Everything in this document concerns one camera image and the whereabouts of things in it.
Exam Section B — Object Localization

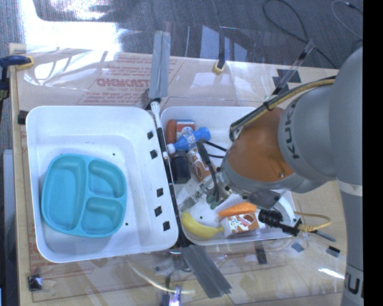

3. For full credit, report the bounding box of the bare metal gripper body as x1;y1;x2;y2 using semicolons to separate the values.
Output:
201;173;243;209

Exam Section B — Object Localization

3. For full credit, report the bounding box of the orange carrot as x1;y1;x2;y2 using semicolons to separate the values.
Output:
218;201;258;218

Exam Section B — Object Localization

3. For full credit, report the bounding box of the yellow banana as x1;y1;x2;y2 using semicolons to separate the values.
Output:
181;211;225;239

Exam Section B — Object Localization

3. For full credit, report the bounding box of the brown and white packet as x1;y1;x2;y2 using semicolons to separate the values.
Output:
186;147;216;183

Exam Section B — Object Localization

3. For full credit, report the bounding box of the white and brown carton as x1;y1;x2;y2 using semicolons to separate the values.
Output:
220;212;260;239

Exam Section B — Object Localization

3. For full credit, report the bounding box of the blue and white bottle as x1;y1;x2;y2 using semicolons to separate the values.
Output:
166;126;211;155

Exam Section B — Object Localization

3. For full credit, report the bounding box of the brown sausage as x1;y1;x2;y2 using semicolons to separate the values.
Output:
165;119;178;146

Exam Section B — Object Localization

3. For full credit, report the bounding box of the red and white carton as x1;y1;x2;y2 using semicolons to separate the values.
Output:
176;119;196;140

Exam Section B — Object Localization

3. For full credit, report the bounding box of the white plastic tray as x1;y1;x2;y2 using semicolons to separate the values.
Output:
160;106;299;247
25;105;179;263

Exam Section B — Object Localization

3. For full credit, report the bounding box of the blue divided plate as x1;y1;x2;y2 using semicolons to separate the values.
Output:
40;153;128;238

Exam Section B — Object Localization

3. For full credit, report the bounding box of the brown cardboard board, red print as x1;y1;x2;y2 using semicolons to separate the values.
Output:
8;43;349;306

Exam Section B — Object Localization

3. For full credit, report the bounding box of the black cylinder on white bracket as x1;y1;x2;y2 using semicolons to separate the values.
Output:
258;196;303;237

